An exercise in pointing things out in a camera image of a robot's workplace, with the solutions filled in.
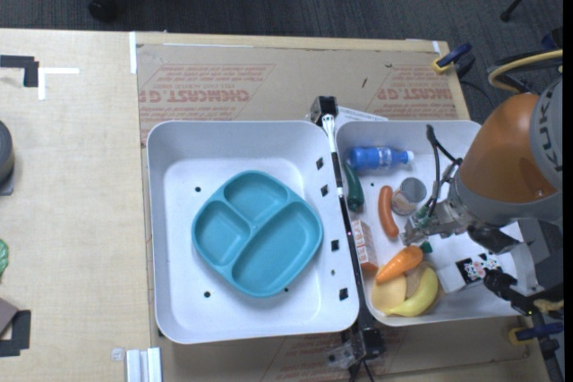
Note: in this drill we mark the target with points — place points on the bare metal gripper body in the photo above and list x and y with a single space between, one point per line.
447 219

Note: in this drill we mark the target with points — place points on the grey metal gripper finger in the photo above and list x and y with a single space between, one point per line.
427 237
412 233

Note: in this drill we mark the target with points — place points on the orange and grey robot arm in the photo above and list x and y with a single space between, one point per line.
506 147

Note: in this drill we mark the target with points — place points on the small grey can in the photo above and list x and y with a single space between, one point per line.
405 201

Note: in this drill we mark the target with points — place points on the orange toy carrot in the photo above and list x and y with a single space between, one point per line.
398 264

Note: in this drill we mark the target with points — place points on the orange toy sausage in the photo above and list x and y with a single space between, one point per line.
387 210

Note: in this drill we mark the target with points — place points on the beige toy bread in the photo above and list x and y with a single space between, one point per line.
414 277

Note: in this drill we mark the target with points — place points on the white carton with black print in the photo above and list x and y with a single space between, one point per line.
452 275

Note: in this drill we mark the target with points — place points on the yellow banana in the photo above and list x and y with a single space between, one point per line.
423 297

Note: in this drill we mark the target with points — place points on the yellow round toy slice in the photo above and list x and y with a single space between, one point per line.
387 293

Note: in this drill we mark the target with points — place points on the thin black and white rod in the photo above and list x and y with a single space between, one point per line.
347 219

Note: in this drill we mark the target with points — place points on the dark green toy pepper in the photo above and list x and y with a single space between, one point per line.
353 188

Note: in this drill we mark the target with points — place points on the white plastic tray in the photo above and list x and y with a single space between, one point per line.
179 291
465 306

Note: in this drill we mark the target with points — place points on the blue plastic bottle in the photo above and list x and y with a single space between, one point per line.
367 158

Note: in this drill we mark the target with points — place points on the white printed paper strip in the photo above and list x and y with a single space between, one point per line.
362 113

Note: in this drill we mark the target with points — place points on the teal divided plate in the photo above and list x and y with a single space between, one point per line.
268 250

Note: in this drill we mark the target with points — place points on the brown cardboard board red print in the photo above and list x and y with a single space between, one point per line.
268 76

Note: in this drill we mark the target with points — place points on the green toy vegetable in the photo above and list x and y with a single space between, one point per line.
2 259

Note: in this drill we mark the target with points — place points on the grey round object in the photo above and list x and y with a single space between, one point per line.
5 152

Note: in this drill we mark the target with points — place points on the black cylinder on white bracket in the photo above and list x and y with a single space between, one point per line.
503 286

